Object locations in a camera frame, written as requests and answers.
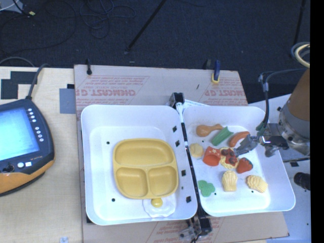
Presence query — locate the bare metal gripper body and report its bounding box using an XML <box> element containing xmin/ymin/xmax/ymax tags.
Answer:
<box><xmin>263</xmin><ymin>123</ymin><xmax>311</xmax><ymax>159</ymax></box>

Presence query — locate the brown cardboard board red print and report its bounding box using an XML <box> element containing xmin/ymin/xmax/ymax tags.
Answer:
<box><xmin>73</xmin><ymin>64</ymin><xmax>291</xmax><ymax>243</ymax></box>

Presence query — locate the brown chicken drumstick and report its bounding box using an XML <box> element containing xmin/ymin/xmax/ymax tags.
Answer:
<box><xmin>196</xmin><ymin>124</ymin><xmax>223</xmax><ymax>138</ymax></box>

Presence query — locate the white fried egg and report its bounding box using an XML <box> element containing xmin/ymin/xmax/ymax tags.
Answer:
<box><xmin>142</xmin><ymin>195</ymin><xmax>177</xmax><ymax>219</ymax></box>

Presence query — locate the orange sausage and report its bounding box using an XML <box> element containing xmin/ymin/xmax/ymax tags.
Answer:
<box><xmin>229</xmin><ymin>131</ymin><xmax>251</xmax><ymax>148</ymax></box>

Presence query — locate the green broccoli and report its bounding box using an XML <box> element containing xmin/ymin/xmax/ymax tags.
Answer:
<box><xmin>197</xmin><ymin>180</ymin><xmax>216</xmax><ymax>197</ymax></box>

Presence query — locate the black block with thin wires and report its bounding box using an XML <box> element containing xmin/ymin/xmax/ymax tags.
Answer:
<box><xmin>197</xmin><ymin>216</ymin><xmax>213</xmax><ymax>236</ymax></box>
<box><xmin>169</xmin><ymin>92</ymin><xmax>185</xmax><ymax>108</ymax></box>

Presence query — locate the red carton with yellow stars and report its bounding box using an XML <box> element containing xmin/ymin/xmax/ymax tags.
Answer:
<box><xmin>202</xmin><ymin>145</ymin><xmax>223</xmax><ymax>167</ymax></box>

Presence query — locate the green celery piece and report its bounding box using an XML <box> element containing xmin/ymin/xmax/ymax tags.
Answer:
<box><xmin>211</xmin><ymin>126</ymin><xmax>234</xmax><ymax>147</ymax></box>

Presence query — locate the yellow divided plate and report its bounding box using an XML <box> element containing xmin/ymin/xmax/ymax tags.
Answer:
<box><xmin>112</xmin><ymin>138</ymin><xmax>179</xmax><ymax>199</ymax></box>

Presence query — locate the red strawberry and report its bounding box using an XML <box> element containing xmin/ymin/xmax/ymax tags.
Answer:
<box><xmin>236</xmin><ymin>157</ymin><xmax>254</xmax><ymax>174</ymax></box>

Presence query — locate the yellow shell cake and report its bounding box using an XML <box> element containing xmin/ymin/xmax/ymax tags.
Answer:
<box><xmin>222</xmin><ymin>170</ymin><xmax>238</xmax><ymax>192</ymax></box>
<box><xmin>245</xmin><ymin>175</ymin><xmax>268</xmax><ymax>194</ymax></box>

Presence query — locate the pale yellow biscuit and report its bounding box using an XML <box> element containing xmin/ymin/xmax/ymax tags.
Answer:
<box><xmin>189</xmin><ymin>143</ymin><xmax>205</xmax><ymax>159</ymax></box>

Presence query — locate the thin black and white rod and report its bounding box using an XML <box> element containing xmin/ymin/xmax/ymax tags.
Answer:
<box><xmin>176</xmin><ymin>101</ymin><xmax>205</xmax><ymax>220</ymax></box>

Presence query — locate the black cylinder on white bracket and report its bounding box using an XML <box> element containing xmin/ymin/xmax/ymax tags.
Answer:
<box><xmin>293</xmin><ymin>172</ymin><xmax>311</xmax><ymax>191</ymax></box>

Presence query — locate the yellow pizza slice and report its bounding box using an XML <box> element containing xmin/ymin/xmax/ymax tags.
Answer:
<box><xmin>219</xmin><ymin>147</ymin><xmax>240</xmax><ymax>171</ymax></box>

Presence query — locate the white plastic tray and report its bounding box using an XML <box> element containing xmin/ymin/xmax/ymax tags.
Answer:
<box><xmin>182</xmin><ymin>105</ymin><xmax>296</xmax><ymax>217</ymax></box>
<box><xmin>80</xmin><ymin>104</ymin><xmax>198</xmax><ymax>226</ymax></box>

